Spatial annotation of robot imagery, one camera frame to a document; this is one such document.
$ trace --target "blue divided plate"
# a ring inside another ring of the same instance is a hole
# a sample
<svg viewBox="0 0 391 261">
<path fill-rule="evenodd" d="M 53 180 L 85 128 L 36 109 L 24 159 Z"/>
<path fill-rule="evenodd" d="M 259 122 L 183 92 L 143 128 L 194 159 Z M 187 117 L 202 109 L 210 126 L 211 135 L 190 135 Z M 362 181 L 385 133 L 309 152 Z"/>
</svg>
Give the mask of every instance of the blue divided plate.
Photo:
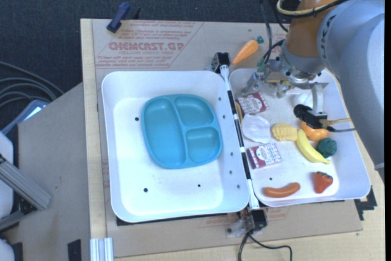
<svg viewBox="0 0 391 261">
<path fill-rule="evenodd" d="M 202 97 L 165 95 L 142 108 L 142 131 L 152 159 L 166 169 L 200 166 L 222 151 L 220 126 Z"/>
</svg>

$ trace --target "cardboard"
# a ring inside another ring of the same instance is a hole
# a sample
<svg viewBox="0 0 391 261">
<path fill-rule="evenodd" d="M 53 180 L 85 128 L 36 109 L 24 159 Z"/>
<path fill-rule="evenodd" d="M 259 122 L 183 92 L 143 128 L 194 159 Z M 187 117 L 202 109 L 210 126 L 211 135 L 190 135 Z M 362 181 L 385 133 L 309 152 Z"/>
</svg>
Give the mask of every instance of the cardboard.
<svg viewBox="0 0 391 261">
<path fill-rule="evenodd" d="M 51 195 L 46 210 L 32 212 L 2 233 L 11 244 L 22 244 L 25 261 L 69 261 L 70 243 L 79 243 L 80 257 L 89 259 L 82 88 L 77 85 L 18 126 L 19 169 Z"/>
<path fill-rule="evenodd" d="M 100 130 L 104 130 L 100 86 L 110 72 L 202 70 L 208 68 L 215 53 L 229 52 L 233 59 L 249 39 L 262 36 L 265 43 L 260 45 L 259 51 L 232 66 L 234 70 L 254 67 L 268 49 L 264 24 L 129 20 L 124 21 L 114 35 L 106 29 L 109 22 L 92 20 Z M 285 32 L 279 25 L 271 27 L 274 41 L 284 38 Z M 224 246 L 241 241 L 241 238 L 226 236 L 225 232 L 237 220 L 236 213 L 138 224 L 119 221 L 110 203 L 106 139 L 104 136 L 100 139 L 107 235 L 113 238 L 116 257 Z M 362 229 L 353 200 L 262 210 L 266 212 L 268 226 L 256 234 L 261 241 Z"/>
</svg>

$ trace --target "gray cable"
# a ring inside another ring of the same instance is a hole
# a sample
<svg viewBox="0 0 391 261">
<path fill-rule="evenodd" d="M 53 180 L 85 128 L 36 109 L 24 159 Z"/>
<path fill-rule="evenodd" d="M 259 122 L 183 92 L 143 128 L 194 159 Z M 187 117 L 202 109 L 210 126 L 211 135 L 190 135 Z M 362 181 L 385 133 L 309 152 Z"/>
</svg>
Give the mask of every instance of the gray cable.
<svg viewBox="0 0 391 261">
<path fill-rule="evenodd" d="M 35 85 L 35 84 L 30 84 L 30 83 L 19 83 L 19 84 L 13 84 L 8 87 L 5 87 L 5 88 L 3 88 L 3 90 L 0 90 L 0 95 L 2 93 L 4 93 L 5 91 L 13 89 L 15 87 L 34 87 L 34 88 L 37 88 L 37 89 L 41 90 L 42 92 L 46 93 L 52 100 L 56 99 L 55 97 L 52 98 L 51 93 L 48 92 L 45 88 L 42 88 L 42 87 Z"/>
<path fill-rule="evenodd" d="M 25 99 L 28 99 L 26 97 L 15 97 L 15 98 L 12 98 L 12 99 L 8 99 L 6 100 L 5 102 L 3 103 L 0 103 L 0 108 L 11 103 L 11 102 L 15 102 L 15 101 L 19 101 L 19 100 L 25 100 Z M 46 101 L 47 102 L 47 99 L 45 98 L 42 98 L 42 97 L 34 97 L 34 99 L 36 100 L 42 100 L 42 101 Z"/>
<path fill-rule="evenodd" d="M 11 95 L 19 95 L 19 96 L 22 96 L 24 98 L 31 100 L 31 97 L 24 92 L 6 92 L 5 94 L 0 95 L 0 100 L 5 97 L 11 96 Z"/>
<path fill-rule="evenodd" d="M 14 70 L 17 70 L 19 72 L 22 72 L 24 74 L 27 74 L 29 76 L 32 76 L 33 78 L 37 78 L 39 79 L 40 81 L 43 81 L 44 83 L 47 83 L 48 85 L 50 85 L 51 87 L 53 87 L 54 89 L 56 89 L 61 95 L 64 93 L 61 89 L 59 89 L 56 85 L 54 85 L 53 83 L 47 81 L 45 78 L 42 78 L 41 76 L 39 75 L 36 75 L 36 74 L 33 74 L 27 70 L 23 70 L 22 68 L 19 68 L 19 67 L 16 67 L 15 65 L 12 65 L 12 64 L 8 64 L 6 62 L 3 62 L 3 61 L 0 61 L 0 65 L 4 66 L 4 67 L 8 67 L 8 68 L 12 68 Z"/>
<path fill-rule="evenodd" d="M 40 82 L 34 81 L 33 79 L 29 79 L 29 78 L 4 78 L 4 79 L 0 79 L 0 84 L 8 82 L 8 81 L 24 81 L 24 82 L 36 84 L 36 85 L 40 86 L 41 88 L 45 89 L 46 93 L 50 94 L 50 97 L 52 100 L 57 98 L 56 95 L 50 89 L 48 89 L 45 85 L 43 85 Z"/>
</svg>

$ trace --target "toy strawberry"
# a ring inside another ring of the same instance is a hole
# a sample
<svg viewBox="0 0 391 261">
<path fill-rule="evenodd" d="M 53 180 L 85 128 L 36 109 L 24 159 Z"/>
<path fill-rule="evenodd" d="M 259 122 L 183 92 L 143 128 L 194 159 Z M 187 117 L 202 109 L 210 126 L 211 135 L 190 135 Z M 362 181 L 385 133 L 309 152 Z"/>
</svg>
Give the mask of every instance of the toy strawberry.
<svg viewBox="0 0 391 261">
<path fill-rule="evenodd" d="M 323 193 L 323 191 L 333 182 L 332 176 L 319 171 L 315 173 L 313 180 L 315 183 L 315 192 L 318 194 Z"/>
</svg>

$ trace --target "black clip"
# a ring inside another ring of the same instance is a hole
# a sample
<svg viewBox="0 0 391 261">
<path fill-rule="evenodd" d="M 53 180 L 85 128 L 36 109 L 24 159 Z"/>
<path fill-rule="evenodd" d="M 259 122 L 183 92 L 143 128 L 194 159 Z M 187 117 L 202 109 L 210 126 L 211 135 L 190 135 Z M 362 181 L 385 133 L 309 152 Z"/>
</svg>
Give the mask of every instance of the black clip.
<svg viewBox="0 0 391 261">
<path fill-rule="evenodd" d="M 122 25 L 121 20 L 126 17 L 129 11 L 130 5 L 127 2 L 120 4 L 117 14 L 115 14 L 115 17 L 111 20 L 107 29 L 113 33 L 117 32 Z"/>
</svg>

